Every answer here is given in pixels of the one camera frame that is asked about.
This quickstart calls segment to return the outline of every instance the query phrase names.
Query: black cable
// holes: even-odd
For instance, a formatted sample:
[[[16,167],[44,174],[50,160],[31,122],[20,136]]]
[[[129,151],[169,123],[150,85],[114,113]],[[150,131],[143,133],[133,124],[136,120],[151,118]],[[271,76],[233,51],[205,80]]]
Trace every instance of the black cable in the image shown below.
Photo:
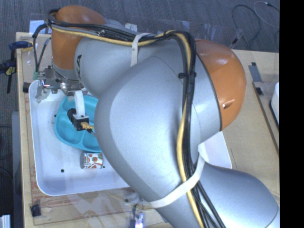
[[[93,25],[93,24],[54,24],[63,28],[68,27],[77,27],[81,29],[89,29],[96,32],[97,35],[106,37],[106,38],[117,38],[122,41],[133,41],[135,38],[135,34],[124,32],[112,27],[104,26],[104,25]]]
[[[246,8],[246,9],[250,10],[250,11],[257,17],[257,20],[258,20],[258,29],[256,30],[256,33],[254,34],[254,36],[253,36],[248,42],[247,42],[246,39],[244,38],[244,35],[242,35],[242,38],[243,38],[244,41],[246,42],[246,44],[247,44],[249,50],[252,50],[252,49],[251,49],[251,43],[252,43],[252,41],[258,36],[258,34],[259,34],[260,31],[261,31],[261,21],[260,21],[259,16],[253,11],[253,9],[251,9],[251,8],[250,8],[249,6],[247,6],[247,5],[239,4],[239,5],[236,5],[236,6],[232,9],[232,12],[231,12],[233,23],[234,23],[234,25],[235,25],[235,27],[236,27],[237,29],[238,29],[239,27],[238,27],[237,24],[236,24],[236,21],[235,21],[235,19],[234,19],[233,13],[234,13],[234,11],[235,11],[238,7],[244,7],[244,8]]]
[[[187,178],[193,175],[194,173],[194,165],[191,158],[190,153],[190,125],[191,125],[191,109],[192,109],[192,102],[193,102],[193,96],[194,96],[194,87],[195,87],[195,59],[196,59],[196,44],[195,40],[192,36],[188,36],[189,44],[191,45],[191,62],[190,62],[190,69],[188,69],[184,66],[184,73],[187,74],[187,77],[185,77],[184,81],[184,90],[183,92],[187,94],[187,109],[186,109],[186,121],[185,121],[185,129],[184,129],[184,136],[183,136],[183,160],[185,165],[185,171]],[[214,206],[212,205],[212,202],[208,198],[206,192],[204,191],[201,183],[199,182],[200,190],[202,190],[202,196],[207,200],[207,203],[213,212],[215,218],[217,219],[219,225],[221,228],[224,228],[225,225],[223,224],[221,218],[219,217],[218,213],[216,212]],[[192,189],[193,196],[196,197],[196,202],[198,203],[199,207],[202,209],[202,218],[204,220],[204,225],[207,226],[205,215],[208,214],[206,211],[206,208],[202,205],[200,201],[200,197],[197,192],[197,186],[195,186]],[[211,221],[212,225],[214,227],[217,227],[210,215],[208,214],[207,217]]]
[[[209,196],[208,196],[207,193],[205,192],[205,189],[203,188],[203,186],[202,186],[202,184],[201,184],[200,181],[197,183],[197,186],[198,186],[199,191],[201,192],[202,196],[204,197],[204,199],[205,199],[205,201],[206,201],[208,207],[211,209],[211,212],[212,212],[213,215],[215,216],[215,219],[216,219],[217,222],[219,223],[219,226],[220,226],[221,228],[224,228],[225,225],[224,225],[222,219],[220,218],[218,212],[217,212],[216,209],[214,208],[214,206],[213,206],[211,200],[209,199]]]
[[[126,37],[131,37],[131,38],[135,37],[135,35],[132,33],[128,33],[126,31],[121,31],[119,29],[104,26],[104,25],[82,24],[82,23],[75,24],[75,23],[69,23],[69,22],[65,22],[62,20],[58,20],[55,18],[55,15],[58,11],[59,11],[59,9],[52,9],[49,11],[48,16],[47,16],[47,22],[48,22],[49,26],[51,26],[52,24],[55,24],[55,25],[62,26],[62,27],[78,27],[78,28],[84,28],[84,29],[91,29],[91,30],[95,30],[95,31],[99,31],[99,32],[102,30],[107,30],[107,31],[115,32],[119,35],[125,35]]]
[[[39,71],[39,63],[38,63],[37,52],[36,52],[36,38],[37,38],[38,34],[40,33],[40,31],[42,31],[43,29],[46,29],[47,27],[48,27],[47,24],[39,25],[37,27],[37,29],[35,30],[33,36],[32,36],[33,37],[33,52],[34,52],[35,71],[36,71],[36,73]]]
[[[135,228],[135,226],[136,226],[136,220],[135,220],[136,206],[137,206],[137,204],[135,204],[132,209],[133,219],[130,220],[129,228]]]
[[[182,78],[183,78],[183,98],[182,98],[182,108],[184,108],[184,105],[185,105],[185,101],[187,100],[188,96],[188,89],[189,89],[189,85],[190,85],[190,81],[189,81],[189,70],[188,70],[188,65],[187,65],[187,59],[186,59],[186,53],[185,53],[185,46],[183,44],[183,41],[178,37],[176,36],[175,34],[176,33],[179,33],[179,34],[182,34],[186,39],[187,39],[187,42],[189,43],[190,47],[191,47],[191,52],[196,51],[195,49],[195,44],[193,43],[193,41],[191,41],[189,39],[189,35],[187,33],[185,33],[184,31],[171,31],[171,32],[167,32],[165,31],[164,32],[164,38],[166,39],[175,39],[180,47],[180,51],[181,51],[181,55],[182,55],[182,64],[183,64],[183,73],[182,73]],[[190,69],[194,68],[192,65],[195,63],[195,60],[193,60],[193,55],[195,54],[191,54],[191,61],[190,61],[190,64],[191,64],[191,67]],[[190,129],[188,128],[188,126],[185,126],[185,129],[184,131],[187,133]],[[189,147],[189,143],[188,143],[188,138],[187,137],[183,137],[183,142],[182,142],[182,148],[183,149],[187,149]],[[185,172],[186,172],[186,177],[189,178],[189,174],[187,172],[187,168],[185,168]],[[192,195],[195,197],[198,197],[199,196],[199,193],[198,193],[198,189],[196,187],[194,187],[192,190],[191,190],[191,193]],[[205,213],[205,210],[203,210],[201,208],[201,206],[197,203],[196,201],[196,205],[198,207],[198,210],[199,210],[199,215],[202,219],[202,222],[203,222],[203,225],[205,228],[208,228],[208,222],[207,222],[207,218],[206,218],[206,213]]]
[[[274,5],[272,5],[271,3],[266,2],[265,4],[266,4],[267,6],[270,6],[270,7],[274,8],[276,11],[280,12],[280,9],[278,9],[277,7],[275,7]]]
[[[42,60],[44,51],[45,51],[45,49],[46,49],[46,47],[47,47],[47,45],[48,45],[49,40],[51,40],[51,38],[48,38],[48,39],[46,40],[46,42],[44,43],[44,45],[43,45],[43,48],[42,48],[42,51],[41,51],[41,53],[40,53],[40,57],[39,57],[39,60],[38,60],[38,68],[40,68],[41,60]]]

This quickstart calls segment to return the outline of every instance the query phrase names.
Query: food can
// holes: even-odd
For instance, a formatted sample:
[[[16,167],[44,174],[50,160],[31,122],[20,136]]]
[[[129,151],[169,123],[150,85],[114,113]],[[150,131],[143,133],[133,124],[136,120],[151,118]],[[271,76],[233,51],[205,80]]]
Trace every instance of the food can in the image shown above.
[[[80,167],[82,169],[102,168],[104,156],[102,153],[82,152],[80,156]]]

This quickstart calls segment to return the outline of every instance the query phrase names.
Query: blue divided plate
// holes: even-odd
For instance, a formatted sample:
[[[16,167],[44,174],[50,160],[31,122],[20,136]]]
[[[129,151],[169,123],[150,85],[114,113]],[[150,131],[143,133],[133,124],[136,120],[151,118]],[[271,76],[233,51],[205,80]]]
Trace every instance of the blue divided plate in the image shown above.
[[[89,116],[89,123],[94,126],[94,112],[98,99],[90,95],[84,96],[85,113]],[[58,139],[70,146],[88,152],[100,153],[101,149],[97,139],[88,131],[77,131],[67,116],[71,108],[76,108],[75,100],[69,101],[67,97],[63,99],[58,109],[55,119],[55,133]]]

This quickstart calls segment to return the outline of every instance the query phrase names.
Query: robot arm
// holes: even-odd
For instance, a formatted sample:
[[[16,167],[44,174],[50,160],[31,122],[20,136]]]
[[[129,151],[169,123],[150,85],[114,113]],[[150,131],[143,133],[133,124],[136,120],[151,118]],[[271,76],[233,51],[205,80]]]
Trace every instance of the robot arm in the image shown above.
[[[242,106],[246,79],[227,47],[182,31],[139,39],[80,6],[55,10],[53,70],[66,94],[98,98],[95,135],[110,164],[147,202],[189,179],[198,145],[227,127]],[[204,163],[192,190],[157,208],[175,228],[278,227],[279,207],[256,178]]]

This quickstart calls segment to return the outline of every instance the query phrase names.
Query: yellow cable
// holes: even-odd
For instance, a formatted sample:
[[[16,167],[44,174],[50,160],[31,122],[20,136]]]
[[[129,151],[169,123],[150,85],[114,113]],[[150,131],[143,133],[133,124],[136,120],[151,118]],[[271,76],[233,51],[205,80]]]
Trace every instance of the yellow cable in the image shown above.
[[[183,134],[184,134],[184,128],[185,128],[185,117],[186,117],[186,107],[187,107],[187,100],[185,101],[184,109],[182,112],[182,117],[180,121],[180,127],[177,135],[177,146],[176,146],[176,153],[177,153],[177,162],[180,170],[180,176],[183,182],[187,180],[186,172],[185,172],[185,167],[184,167],[184,162],[182,158],[182,139],[183,139]],[[201,228],[204,228],[204,224],[201,220],[199,210],[197,208],[195,199],[192,195],[191,191],[187,192],[188,200],[190,202],[190,205],[192,207],[193,213],[200,225]]]
[[[62,32],[62,33],[66,33],[66,34],[70,34],[70,35],[88,37],[88,38],[91,38],[91,39],[101,40],[101,41],[104,41],[104,42],[109,42],[109,43],[123,45],[123,46],[132,46],[131,41],[121,41],[121,40],[116,40],[116,39],[110,39],[110,38],[105,38],[105,37],[101,37],[101,36],[97,36],[97,35],[96,36],[91,35],[91,34],[85,33],[85,32],[70,31],[70,30],[65,30],[65,29],[60,29],[60,28],[55,28],[55,27],[51,27],[51,28],[52,28],[52,30]],[[163,35],[163,33],[155,36],[155,38],[161,37],[162,35]],[[138,46],[146,46],[146,45],[151,44],[155,41],[156,40],[147,40],[147,41],[138,42]]]
[[[191,49],[190,46],[185,38],[185,36],[183,34],[177,33],[176,34],[178,38],[180,38],[182,40],[182,42],[185,45],[186,48],[186,53],[187,53],[187,65],[188,65],[188,70],[190,70],[190,64],[191,64]]]

